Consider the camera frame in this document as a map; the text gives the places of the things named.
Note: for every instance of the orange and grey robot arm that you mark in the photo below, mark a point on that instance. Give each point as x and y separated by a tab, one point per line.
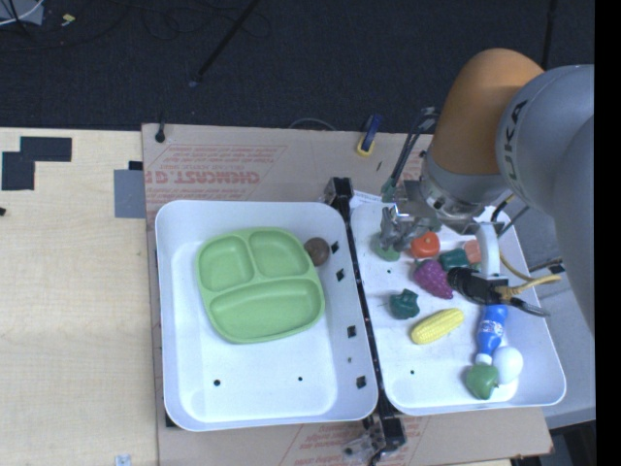
543	163

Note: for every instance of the dark green broccoli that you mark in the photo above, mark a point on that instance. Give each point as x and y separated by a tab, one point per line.
403	305

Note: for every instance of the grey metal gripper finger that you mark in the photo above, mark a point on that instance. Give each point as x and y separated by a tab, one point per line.
386	226
405	233

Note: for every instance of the green toy pepper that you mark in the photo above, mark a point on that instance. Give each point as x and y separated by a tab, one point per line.
481	381

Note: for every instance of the black cylinder on white bracket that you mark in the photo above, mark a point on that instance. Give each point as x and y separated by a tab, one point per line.
487	255

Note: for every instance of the white egg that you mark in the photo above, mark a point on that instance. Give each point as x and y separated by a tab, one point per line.
508	363

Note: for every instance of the dark green toy block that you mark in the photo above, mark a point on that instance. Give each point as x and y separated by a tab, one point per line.
455	259

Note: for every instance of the purple grapes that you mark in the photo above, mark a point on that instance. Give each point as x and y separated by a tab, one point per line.
433	278

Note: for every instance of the green divided plate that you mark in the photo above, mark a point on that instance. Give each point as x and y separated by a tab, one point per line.
257	289

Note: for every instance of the brown cardboard board red print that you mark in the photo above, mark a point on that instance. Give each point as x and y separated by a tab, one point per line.
233	173

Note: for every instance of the orange toy carrot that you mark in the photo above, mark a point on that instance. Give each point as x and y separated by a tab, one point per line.
473	250

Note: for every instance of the light green toy vegetable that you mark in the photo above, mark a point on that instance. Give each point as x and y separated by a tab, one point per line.
385	253

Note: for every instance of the red orange toy tomato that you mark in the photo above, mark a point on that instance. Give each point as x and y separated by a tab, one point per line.
426	246

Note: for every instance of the white plastic tray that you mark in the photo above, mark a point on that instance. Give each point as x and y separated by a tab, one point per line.
436	372
262	381

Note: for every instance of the thin black and white rod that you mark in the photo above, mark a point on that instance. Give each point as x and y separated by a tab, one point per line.
365	304

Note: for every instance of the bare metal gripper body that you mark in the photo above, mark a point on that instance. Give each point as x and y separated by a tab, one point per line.
423	208

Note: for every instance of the yellow corn cob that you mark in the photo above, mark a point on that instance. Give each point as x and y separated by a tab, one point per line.
436	326

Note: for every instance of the blue and white bottle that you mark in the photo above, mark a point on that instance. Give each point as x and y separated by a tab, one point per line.
491	330

